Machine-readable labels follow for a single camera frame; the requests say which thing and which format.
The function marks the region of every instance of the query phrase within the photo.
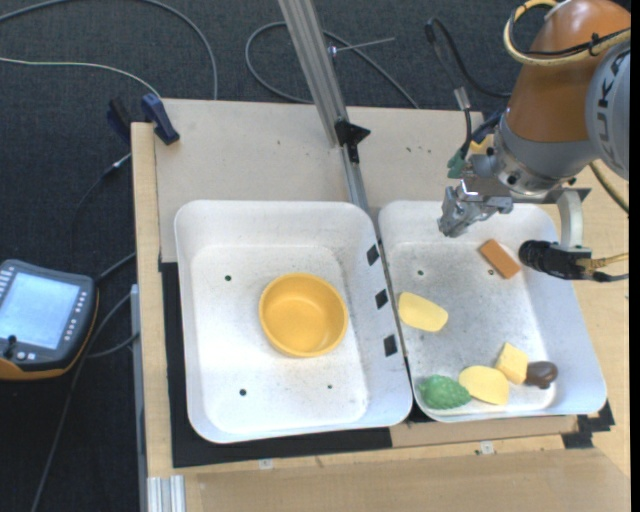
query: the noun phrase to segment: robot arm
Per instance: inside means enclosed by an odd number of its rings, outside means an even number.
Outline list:
[[[512,43],[513,24],[541,5],[552,8],[531,50],[522,52]],[[459,236],[514,203],[558,203],[561,243],[523,246],[521,259],[557,277],[586,278],[576,262],[590,257],[581,247],[588,190],[563,185],[598,158],[629,179],[630,26],[630,13],[609,0],[530,0],[514,11],[505,46],[524,66],[505,112],[483,127],[486,150],[450,162],[449,177],[459,185],[445,191],[440,231]],[[556,249],[562,253],[549,258]]]

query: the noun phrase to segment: green toy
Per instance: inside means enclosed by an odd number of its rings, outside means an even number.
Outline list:
[[[464,386],[444,375],[432,375],[418,385],[425,404],[431,409],[453,409],[471,401]]]

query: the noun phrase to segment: yellow cable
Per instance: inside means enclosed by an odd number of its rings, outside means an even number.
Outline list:
[[[527,12],[532,7],[537,7],[538,5],[546,5],[549,7],[556,7],[558,3],[555,0],[528,0],[524,4],[520,5],[514,14],[513,24],[522,17],[522,15]],[[631,28],[621,32],[620,34],[607,39],[606,41],[601,41],[599,43],[594,44],[591,48],[585,48],[584,50],[571,54],[565,55],[563,57],[531,57],[529,55],[525,55],[524,53],[518,51],[511,41],[510,36],[511,29],[511,19],[506,23],[504,27],[504,31],[502,34],[502,39],[504,41],[504,46],[515,60],[522,64],[529,64],[531,66],[560,66],[563,64],[567,64],[569,62],[578,62],[583,59],[586,59],[593,55],[598,55],[609,48],[615,46],[618,43],[631,39]]]

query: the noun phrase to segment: black carpet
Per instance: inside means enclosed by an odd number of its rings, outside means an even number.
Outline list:
[[[630,10],[630,0],[621,3]],[[143,78],[163,97],[214,98],[202,41],[154,2],[73,0],[2,18],[35,4],[0,2],[0,57],[99,63]],[[188,16],[210,43],[218,99],[286,101],[260,85],[244,59],[251,34],[282,20],[276,0],[167,0],[167,5]],[[316,2],[324,29],[352,44],[395,37],[363,51],[420,108],[447,110],[457,104],[426,42],[424,24],[439,18],[471,75],[488,88],[509,91],[519,66],[502,48],[501,34],[517,5],[514,0]],[[518,37],[524,46],[539,20],[532,13],[522,22]],[[251,56],[273,86],[310,99],[286,29],[260,35]],[[353,52],[339,54],[336,71],[347,105],[413,108]],[[475,110],[491,113],[505,106],[503,99],[467,90]],[[0,261],[16,258],[98,276],[135,250],[130,163],[99,177],[129,152],[107,123],[109,102],[119,98],[133,120],[143,120],[140,99],[147,92],[131,78],[103,69],[0,62]],[[99,321],[135,282],[133,262],[101,282]],[[110,320],[95,350],[118,344],[130,330],[127,305]],[[0,382],[1,512],[30,510],[71,378]],[[83,367],[38,510],[127,512],[138,510],[138,503],[132,356],[125,348]]]

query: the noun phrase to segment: screen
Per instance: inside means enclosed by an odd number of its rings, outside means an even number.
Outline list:
[[[0,306],[0,337],[55,350],[79,291],[74,284],[17,273]]]

